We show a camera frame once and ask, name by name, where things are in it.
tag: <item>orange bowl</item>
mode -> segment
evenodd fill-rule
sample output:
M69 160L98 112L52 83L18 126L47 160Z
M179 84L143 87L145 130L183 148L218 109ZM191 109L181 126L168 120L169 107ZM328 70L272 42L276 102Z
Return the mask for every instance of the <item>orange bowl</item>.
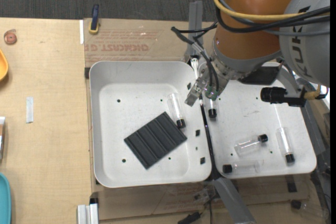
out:
M8 62L0 49L0 81L2 81L8 72Z

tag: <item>teal container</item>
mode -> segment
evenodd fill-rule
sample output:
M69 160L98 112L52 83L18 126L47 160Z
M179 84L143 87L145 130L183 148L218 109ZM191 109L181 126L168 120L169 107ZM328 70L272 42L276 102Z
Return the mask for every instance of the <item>teal container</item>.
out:
M12 199L10 190L7 178L0 173L0 224L11 224Z

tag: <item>metal bracket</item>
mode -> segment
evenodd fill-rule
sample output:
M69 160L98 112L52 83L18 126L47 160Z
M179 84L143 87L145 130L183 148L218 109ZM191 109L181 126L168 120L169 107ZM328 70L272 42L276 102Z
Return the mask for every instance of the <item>metal bracket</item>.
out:
M219 178L214 186L235 224L256 223L230 179Z
M77 224L99 224L98 204L77 206Z
M300 97L303 86L299 86L295 78L285 69L280 69L277 80L279 80L283 86L285 86L287 91L286 97Z
M98 33L99 22L98 22L98 14L99 14L99 5L95 4L92 8L92 21L89 25L89 33L95 35Z
M202 15L203 15L203 3L202 1L191 2L189 5L189 30L201 29L202 28ZM197 36L198 33L189 33L188 38L194 40L193 37ZM203 38L200 37L198 41L203 44ZM199 55L199 53L191 46L187 47L184 54L184 61L188 62L190 56Z
M278 67L260 67L238 81L247 85L271 85L277 79L278 73Z

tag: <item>cardboard box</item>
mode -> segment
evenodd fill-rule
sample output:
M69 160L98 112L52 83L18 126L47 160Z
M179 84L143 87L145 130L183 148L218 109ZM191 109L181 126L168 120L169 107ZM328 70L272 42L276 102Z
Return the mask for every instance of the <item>cardboard box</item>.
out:
M90 68L95 62L104 60L184 61L187 44L180 41L170 28L175 26L178 29L187 29L187 22L100 19L99 32L92 35L87 30L90 21L91 19L85 19L83 22L86 68ZM211 23L204 23L203 27L209 25ZM204 47L208 51L213 36L214 30L203 36ZM117 219L120 219L120 223L132 223L132 220L123 222L122 219L204 210L204 202L213 191L212 184L209 182L130 188L105 188L100 185L96 181L93 169L89 80L87 80L87 102L91 158L91 197L98 198L100 220L114 219L117 221ZM307 199L314 196L310 177L306 174L240 179L234 180L233 183L243 201L249 206L269 205L279 202L288 203L291 199ZM214 200L213 208L217 208L219 212L224 212L226 217L229 218L220 199Z

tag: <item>yellow cable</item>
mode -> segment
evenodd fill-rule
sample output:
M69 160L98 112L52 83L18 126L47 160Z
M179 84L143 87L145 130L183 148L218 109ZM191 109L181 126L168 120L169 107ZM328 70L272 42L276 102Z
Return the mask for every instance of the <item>yellow cable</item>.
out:
M317 96L320 95L320 93L321 93L321 85L318 85L316 91L306 92L303 98L308 99L308 100L314 100Z
M245 13L238 13L234 12L232 10L229 10L228 8L224 7L219 0L214 0L215 5L222 11L225 12L226 14L237 17L237 18L242 18L242 19L250 19L250 20L282 20L282 19L288 19L295 17L297 15L303 14L303 13L291 13L291 14L281 14L281 15L254 15L254 14L245 14Z

